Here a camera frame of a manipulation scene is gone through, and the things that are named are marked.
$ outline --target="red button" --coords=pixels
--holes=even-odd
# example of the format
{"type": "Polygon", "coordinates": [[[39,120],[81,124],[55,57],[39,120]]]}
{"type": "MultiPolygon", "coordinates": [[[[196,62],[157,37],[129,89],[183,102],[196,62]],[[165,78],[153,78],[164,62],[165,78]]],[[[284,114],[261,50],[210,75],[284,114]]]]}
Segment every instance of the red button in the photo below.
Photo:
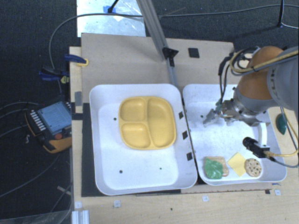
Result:
{"type": "Polygon", "coordinates": [[[55,134],[55,136],[54,136],[54,138],[56,139],[56,140],[60,140],[60,139],[62,139],[62,133],[57,133],[57,134],[55,134]]]}

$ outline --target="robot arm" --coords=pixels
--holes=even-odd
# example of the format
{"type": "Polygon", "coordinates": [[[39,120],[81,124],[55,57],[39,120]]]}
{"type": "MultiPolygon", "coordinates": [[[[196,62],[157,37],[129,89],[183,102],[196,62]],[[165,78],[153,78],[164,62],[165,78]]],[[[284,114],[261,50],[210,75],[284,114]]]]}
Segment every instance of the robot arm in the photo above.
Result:
{"type": "Polygon", "coordinates": [[[268,68],[242,76],[233,99],[223,101],[216,111],[211,110],[204,124],[213,123],[220,117],[228,125],[241,120],[249,126],[257,126],[260,121],[256,116],[274,106],[294,110],[298,121],[298,47],[285,51],[264,47],[253,55],[248,68],[296,51],[296,55],[278,64],[273,63],[268,68]]]}

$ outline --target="plastic tray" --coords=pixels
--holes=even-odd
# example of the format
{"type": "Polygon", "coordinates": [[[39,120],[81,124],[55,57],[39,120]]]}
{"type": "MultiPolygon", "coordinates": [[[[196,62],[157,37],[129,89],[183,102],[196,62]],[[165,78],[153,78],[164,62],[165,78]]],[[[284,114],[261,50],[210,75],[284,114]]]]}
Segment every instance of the plastic tray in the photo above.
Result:
{"type": "Polygon", "coordinates": [[[171,105],[162,98],[138,96],[125,99],[119,108],[121,138],[130,148],[167,148],[176,140],[171,105]]]}
{"type": "MultiPolygon", "coordinates": [[[[232,88],[236,85],[228,85],[224,99],[233,97],[232,88]]],[[[231,126],[227,126],[224,119],[219,119],[217,123],[207,127],[203,126],[203,120],[208,112],[215,108],[215,103],[220,98],[220,88],[216,84],[190,84],[183,90],[187,121],[190,129],[198,171],[201,179],[210,185],[224,185],[247,182],[278,182],[286,177],[286,168],[271,162],[268,159],[258,159],[247,150],[242,141],[245,137],[256,140],[267,140],[267,145],[274,153],[280,153],[273,127],[268,113],[259,115],[259,119],[266,123],[266,132],[261,137],[261,132],[257,127],[250,127],[244,122],[235,121],[231,126]],[[229,175],[221,179],[208,179],[204,167],[204,159],[207,156],[223,156],[226,162],[239,152],[245,159],[255,158],[262,166],[262,173],[259,177],[250,177],[247,173],[241,177],[228,166],[229,175]]]]}
{"type": "Polygon", "coordinates": [[[106,195],[189,188],[197,170],[187,134],[181,95],[170,84],[98,85],[90,92],[95,181],[106,195]],[[177,137],[170,147],[137,150],[121,139],[118,112],[135,96],[155,96],[172,107],[177,137]]]}

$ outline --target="black floor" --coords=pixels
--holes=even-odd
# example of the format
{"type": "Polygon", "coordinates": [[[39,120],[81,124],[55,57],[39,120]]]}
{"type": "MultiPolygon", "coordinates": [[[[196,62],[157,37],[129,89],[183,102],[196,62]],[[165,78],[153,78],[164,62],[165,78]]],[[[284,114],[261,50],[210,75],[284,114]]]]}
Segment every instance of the black floor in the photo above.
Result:
{"type": "MultiPolygon", "coordinates": [[[[215,13],[280,4],[281,0],[153,0],[157,13],[215,13]]],[[[285,0],[298,6],[299,0],[285,0]]],[[[64,20],[76,15],[76,0],[0,0],[0,109],[15,101],[41,103],[59,94],[56,82],[38,77],[42,66],[50,66],[49,38],[64,20]]],[[[279,6],[241,13],[190,17],[165,17],[161,24],[166,37],[233,42],[236,50],[253,45],[281,48],[298,46],[298,30],[277,27],[279,6]]],[[[298,8],[285,7],[283,22],[298,26],[298,8]]],[[[53,40],[56,68],[66,70],[63,54],[69,46],[80,45],[76,22],[63,26],[53,40]]],[[[0,110],[0,135],[24,123],[23,113],[8,112],[29,108],[25,104],[0,110]]],[[[30,184],[8,191],[31,180],[57,158],[40,147],[33,137],[26,143],[27,129],[0,138],[0,220],[50,212],[62,194],[57,186],[70,184],[69,151],[62,152],[53,166],[30,184]]],[[[54,211],[69,208],[65,195],[54,211]]]]}

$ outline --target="wooden table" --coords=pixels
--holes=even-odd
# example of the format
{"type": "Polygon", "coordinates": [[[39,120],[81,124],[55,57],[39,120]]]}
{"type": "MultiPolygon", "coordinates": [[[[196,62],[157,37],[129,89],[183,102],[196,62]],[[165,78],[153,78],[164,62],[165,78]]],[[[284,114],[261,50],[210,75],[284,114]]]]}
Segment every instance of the wooden table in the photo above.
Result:
{"type": "MultiPolygon", "coordinates": [[[[132,38],[127,37],[128,43],[124,43],[124,37],[113,35],[94,35],[95,40],[105,42],[109,49],[111,46],[126,46],[131,49],[129,57],[134,56],[135,45],[128,48],[128,44],[134,44],[129,41],[141,42],[143,48],[153,47],[150,38],[132,38]]],[[[217,69],[222,59],[233,50],[233,44],[227,42],[206,42],[189,41],[179,39],[168,39],[170,48],[178,49],[180,52],[175,57],[176,71],[180,90],[190,83],[218,83],[217,69]],[[187,48],[199,48],[200,59],[189,58],[187,48]]],[[[155,55],[155,52],[149,51],[148,54],[155,55]]],[[[81,48],[71,47],[70,53],[81,55],[81,48]]],[[[147,58],[140,60],[140,63],[146,63],[147,58]]],[[[105,56],[102,63],[120,62],[120,57],[105,56]]],[[[84,67],[70,64],[71,71],[71,101],[76,104],[76,113],[82,112],[80,101],[75,100],[75,93],[81,92],[82,84],[92,83],[93,81],[82,80],[82,69],[84,67]]],[[[229,75],[229,83],[236,84],[237,77],[229,75]]],[[[271,108],[269,111],[272,120],[279,114],[279,108],[271,108]]],[[[293,112],[287,112],[289,120],[294,124],[298,133],[298,123],[293,112]]],[[[82,161],[82,121],[72,121],[72,158],[73,158],[73,178],[74,178],[74,202],[82,203],[79,210],[89,210],[90,223],[122,223],[122,224],[164,224],[164,223],[296,223],[298,221],[299,208],[299,175],[297,168],[289,168],[287,177],[282,182],[276,184],[261,184],[253,186],[222,186],[213,189],[207,186],[206,189],[186,189],[184,194],[162,195],[162,196],[103,196],[103,197],[81,197],[81,161],[82,161]],[[265,189],[270,189],[270,194],[265,193],[265,189]],[[114,201],[120,201],[119,208],[114,207],[114,201]]],[[[282,153],[292,153],[294,147],[290,137],[281,135],[277,132],[277,140],[282,153]]],[[[285,158],[285,162],[295,165],[298,162],[297,156],[285,158]]]]}

